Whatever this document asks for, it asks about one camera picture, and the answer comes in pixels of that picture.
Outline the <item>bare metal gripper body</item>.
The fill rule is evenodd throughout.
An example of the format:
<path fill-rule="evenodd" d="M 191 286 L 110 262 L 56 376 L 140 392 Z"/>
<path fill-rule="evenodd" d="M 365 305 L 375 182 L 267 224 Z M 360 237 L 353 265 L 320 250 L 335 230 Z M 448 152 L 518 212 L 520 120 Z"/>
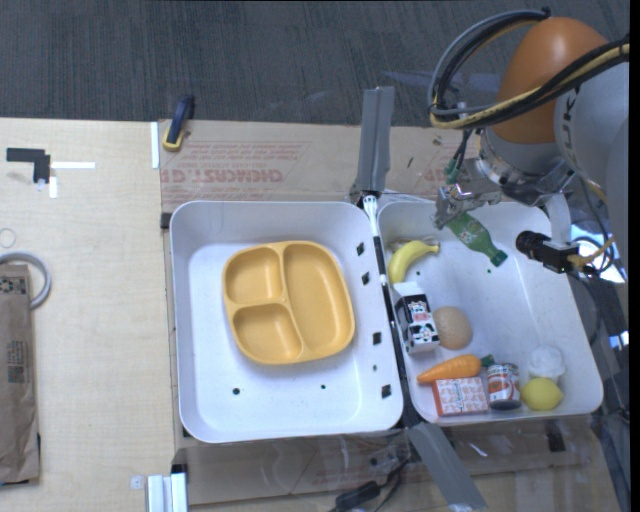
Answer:
<path fill-rule="evenodd" d="M 445 184 L 438 190 L 438 210 L 473 210 L 495 205 L 504 198 L 502 189 L 488 175 L 480 158 L 453 158 L 444 170 Z"/>

